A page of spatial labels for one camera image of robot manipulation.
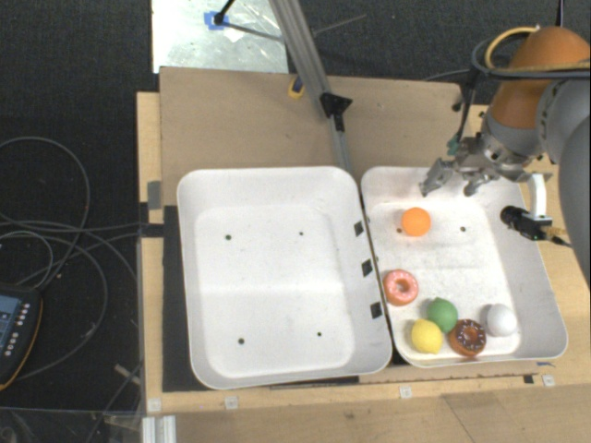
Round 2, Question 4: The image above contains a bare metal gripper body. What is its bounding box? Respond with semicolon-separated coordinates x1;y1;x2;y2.
452;133;537;184

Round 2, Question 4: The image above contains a pink doughnut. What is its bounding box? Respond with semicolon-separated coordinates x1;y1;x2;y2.
382;269;420;307

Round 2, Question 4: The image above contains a white plastic tray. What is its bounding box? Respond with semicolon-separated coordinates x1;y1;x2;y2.
359;165;570;369
176;165;394;391

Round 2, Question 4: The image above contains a white ball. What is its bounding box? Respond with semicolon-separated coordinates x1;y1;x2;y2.
479;303;519;338

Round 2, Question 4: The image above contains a black cylinder on white bracket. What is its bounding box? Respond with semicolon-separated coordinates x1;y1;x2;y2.
500;173;554;243

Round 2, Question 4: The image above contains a brown cardboard board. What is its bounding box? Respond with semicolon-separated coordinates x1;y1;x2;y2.
159;66;547;392

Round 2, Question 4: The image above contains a yellow lemon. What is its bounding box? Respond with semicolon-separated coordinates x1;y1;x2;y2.
410;318;444;355

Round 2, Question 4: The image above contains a green lime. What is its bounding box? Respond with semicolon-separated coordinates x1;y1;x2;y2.
426;296;460;334

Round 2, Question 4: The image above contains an orange ball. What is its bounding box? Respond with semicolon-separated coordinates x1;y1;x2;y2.
401;207;433;238

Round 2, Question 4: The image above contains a brown doughnut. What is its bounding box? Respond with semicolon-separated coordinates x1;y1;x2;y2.
447;318;488;358

